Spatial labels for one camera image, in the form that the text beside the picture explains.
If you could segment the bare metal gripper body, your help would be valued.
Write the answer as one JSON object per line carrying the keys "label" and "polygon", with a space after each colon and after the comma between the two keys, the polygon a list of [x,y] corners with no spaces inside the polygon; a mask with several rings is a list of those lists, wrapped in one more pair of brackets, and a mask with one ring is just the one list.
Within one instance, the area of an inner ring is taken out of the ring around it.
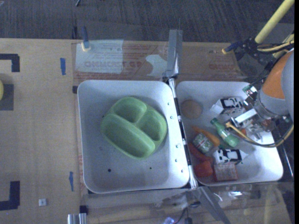
{"label": "bare metal gripper body", "polygon": [[276,127],[276,122],[281,118],[281,115],[265,111],[265,112],[256,112],[254,115],[254,124],[266,132],[271,132]]}

